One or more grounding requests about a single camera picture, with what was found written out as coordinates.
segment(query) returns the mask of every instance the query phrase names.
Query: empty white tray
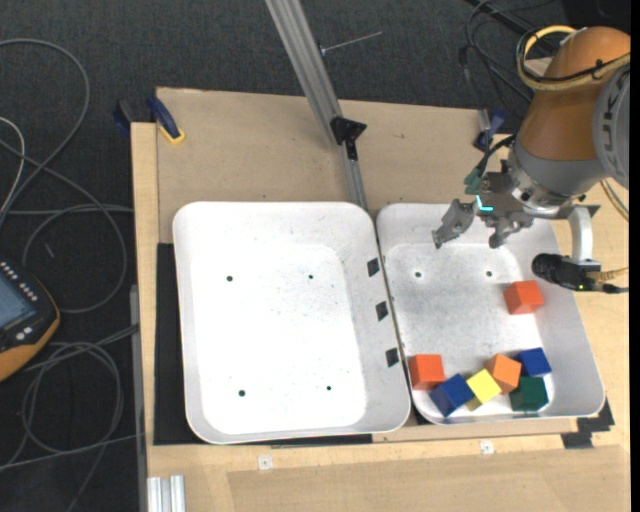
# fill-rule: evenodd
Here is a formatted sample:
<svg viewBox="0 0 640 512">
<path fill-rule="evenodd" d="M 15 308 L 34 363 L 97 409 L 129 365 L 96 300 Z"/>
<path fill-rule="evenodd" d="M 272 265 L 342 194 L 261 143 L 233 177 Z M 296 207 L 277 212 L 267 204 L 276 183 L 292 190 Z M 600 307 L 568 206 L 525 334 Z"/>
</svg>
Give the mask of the empty white tray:
<svg viewBox="0 0 640 512">
<path fill-rule="evenodd" d="M 456 373 L 467 378 L 496 353 L 513 356 L 542 347 L 552 368 L 545 376 L 549 404 L 537 413 L 513 412 L 508 396 L 499 396 L 474 411 L 462 406 L 444 418 L 427 391 L 412 390 L 418 411 L 440 424 L 597 413 L 604 389 L 574 292 L 531 271 L 537 254 L 559 253 L 550 222 L 536 219 L 505 245 L 490 249 L 493 230 L 476 219 L 466 233 L 436 249 L 431 232 L 440 227 L 448 207 L 394 204 L 376 220 L 405 356 L 441 354 L 447 378 Z M 545 303 L 533 314 L 511 315 L 503 292 L 522 280 L 536 280 Z"/>
<path fill-rule="evenodd" d="M 410 409 L 374 225 L 348 203 L 175 216 L 186 415 L 210 443 L 387 432 Z"/>
</svg>

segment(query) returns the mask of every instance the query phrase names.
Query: blue cube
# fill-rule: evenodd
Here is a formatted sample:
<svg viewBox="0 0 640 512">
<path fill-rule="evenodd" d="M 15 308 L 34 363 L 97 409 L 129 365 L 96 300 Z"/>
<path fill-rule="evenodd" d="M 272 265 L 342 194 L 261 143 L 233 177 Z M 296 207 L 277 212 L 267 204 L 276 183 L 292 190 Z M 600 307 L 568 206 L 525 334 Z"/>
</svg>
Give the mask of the blue cube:
<svg viewBox="0 0 640 512">
<path fill-rule="evenodd" d="M 551 366 L 547 360 L 544 350 L 532 348 L 520 352 L 516 359 L 522 363 L 522 375 L 527 377 L 543 377 L 551 373 Z"/>
<path fill-rule="evenodd" d="M 466 404 L 475 395 L 464 380 L 464 377 L 457 373 L 450 379 L 438 385 L 431 393 L 431 400 L 436 407 L 440 409 L 442 415 L 446 418 L 458 407 Z"/>
</svg>

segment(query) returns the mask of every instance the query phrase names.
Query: black bracket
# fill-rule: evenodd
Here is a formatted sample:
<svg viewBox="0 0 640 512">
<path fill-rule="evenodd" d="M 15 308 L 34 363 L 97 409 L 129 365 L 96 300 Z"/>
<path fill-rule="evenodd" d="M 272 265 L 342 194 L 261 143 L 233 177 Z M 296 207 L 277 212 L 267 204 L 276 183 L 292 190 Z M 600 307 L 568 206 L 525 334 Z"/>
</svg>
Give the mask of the black bracket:
<svg viewBox="0 0 640 512">
<path fill-rule="evenodd" d="M 578 418 L 578 432 L 561 434 L 565 448 L 593 448 L 591 436 L 593 432 L 608 432 L 611 425 L 615 425 L 609 401 L 605 400 L 598 416 L 593 418 Z"/>
<path fill-rule="evenodd" d="M 350 160 L 358 159 L 358 152 L 356 151 L 356 139 L 360 137 L 360 134 L 367 127 L 366 124 L 359 123 L 358 121 L 351 121 L 344 117 L 334 117 L 331 120 L 331 131 L 336 138 L 336 142 L 339 146 L 342 146 L 344 142 L 347 148 L 347 155 Z"/>
</svg>

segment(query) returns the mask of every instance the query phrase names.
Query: green cube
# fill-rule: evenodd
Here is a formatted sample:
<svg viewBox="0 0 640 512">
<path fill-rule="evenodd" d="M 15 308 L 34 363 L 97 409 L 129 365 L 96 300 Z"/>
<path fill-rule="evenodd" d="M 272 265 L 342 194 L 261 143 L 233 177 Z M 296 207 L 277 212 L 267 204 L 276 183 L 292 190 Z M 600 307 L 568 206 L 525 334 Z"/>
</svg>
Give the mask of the green cube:
<svg viewBox="0 0 640 512">
<path fill-rule="evenodd" d="M 547 387 L 542 377 L 520 377 L 516 389 L 509 393 L 514 411 L 537 411 L 549 403 Z"/>
</svg>

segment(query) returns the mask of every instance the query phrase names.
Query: orange cube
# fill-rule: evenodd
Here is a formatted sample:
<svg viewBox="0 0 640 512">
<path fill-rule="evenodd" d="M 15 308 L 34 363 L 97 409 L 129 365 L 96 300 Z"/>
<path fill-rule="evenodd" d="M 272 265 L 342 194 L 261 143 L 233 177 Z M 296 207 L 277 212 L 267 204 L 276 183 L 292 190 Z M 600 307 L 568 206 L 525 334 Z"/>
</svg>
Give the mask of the orange cube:
<svg viewBox="0 0 640 512">
<path fill-rule="evenodd" d="M 516 281 L 504 291 L 507 309 L 512 315 L 533 313 L 544 304 L 542 293 L 535 281 Z"/>
<path fill-rule="evenodd" d="M 518 387 L 522 363 L 502 354 L 489 359 L 484 367 L 500 386 L 501 394 L 506 395 Z"/>
<path fill-rule="evenodd" d="M 409 376 L 411 387 L 415 390 L 431 389 L 441 384 L 444 377 L 444 367 L 440 354 L 418 354 L 409 360 Z"/>
</svg>

